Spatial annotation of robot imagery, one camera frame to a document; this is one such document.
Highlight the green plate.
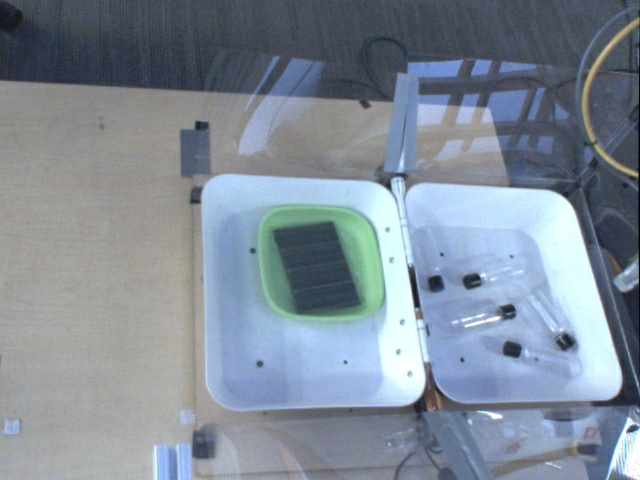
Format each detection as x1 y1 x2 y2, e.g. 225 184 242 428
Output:
257 205 386 323

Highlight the clear bottle with black cap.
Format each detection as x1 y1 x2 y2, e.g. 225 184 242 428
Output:
501 339 584 376
527 291 578 352
445 303 518 334
418 226 447 293
461 260 528 291

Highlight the white plastic tray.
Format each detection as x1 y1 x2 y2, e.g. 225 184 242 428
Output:
200 173 427 412
403 182 624 405

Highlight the black ribbed rectangular block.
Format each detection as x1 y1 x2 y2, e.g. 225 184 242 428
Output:
272 220 363 316

